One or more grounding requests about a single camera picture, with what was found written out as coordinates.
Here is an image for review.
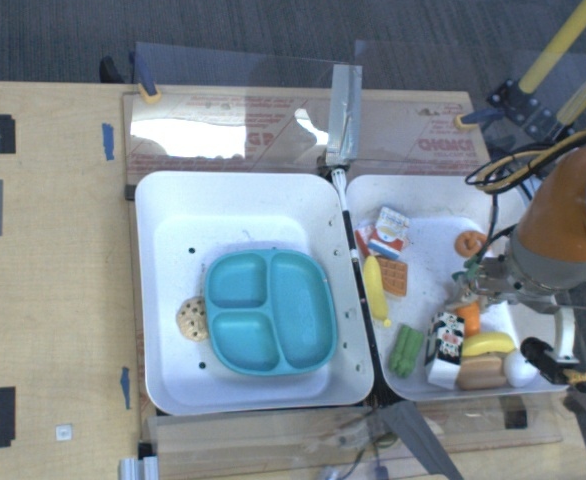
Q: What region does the orange waffle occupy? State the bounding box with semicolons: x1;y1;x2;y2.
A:
375;255;410;298

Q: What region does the white cow print carton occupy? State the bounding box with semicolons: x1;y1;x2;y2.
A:
423;311;467;391

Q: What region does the white red blue carton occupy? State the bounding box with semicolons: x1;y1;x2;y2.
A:
367;205;412;261

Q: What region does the orange pretzel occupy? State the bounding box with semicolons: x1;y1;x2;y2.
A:
453;229;489;259

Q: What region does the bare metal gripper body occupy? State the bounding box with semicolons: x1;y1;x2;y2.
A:
472;254;558;315

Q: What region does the white plastic tray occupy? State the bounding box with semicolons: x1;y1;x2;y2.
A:
133;169;376;416
344;173;570;403

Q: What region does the white egg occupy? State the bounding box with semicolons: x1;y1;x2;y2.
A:
502;348;540;389

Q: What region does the brown cardboard board red print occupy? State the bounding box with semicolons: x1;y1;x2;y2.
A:
122;85;565;452

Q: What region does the green asparagus bundle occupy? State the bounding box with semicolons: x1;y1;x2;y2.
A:
388;323;425;380

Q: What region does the brown bread bun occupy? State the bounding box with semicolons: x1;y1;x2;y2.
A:
454;353;509;391

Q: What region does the small red and white packet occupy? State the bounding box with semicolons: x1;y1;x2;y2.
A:
354;223;377;259

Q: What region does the blue divided plate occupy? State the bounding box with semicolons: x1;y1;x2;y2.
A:
203;248;339;377

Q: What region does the orange carrot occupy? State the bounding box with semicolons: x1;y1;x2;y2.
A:
454;301;483;339

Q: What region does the yellow banana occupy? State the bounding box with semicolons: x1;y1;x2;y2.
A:
461;331;517;359

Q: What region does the thin black and white rod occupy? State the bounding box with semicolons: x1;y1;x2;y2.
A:
329;166;390;395

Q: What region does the black cylinder on white bracket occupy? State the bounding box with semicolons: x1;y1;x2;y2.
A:
519;304;582;387

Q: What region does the beige chocolate chip biscuit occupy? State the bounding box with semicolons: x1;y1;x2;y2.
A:
175;295;211;343

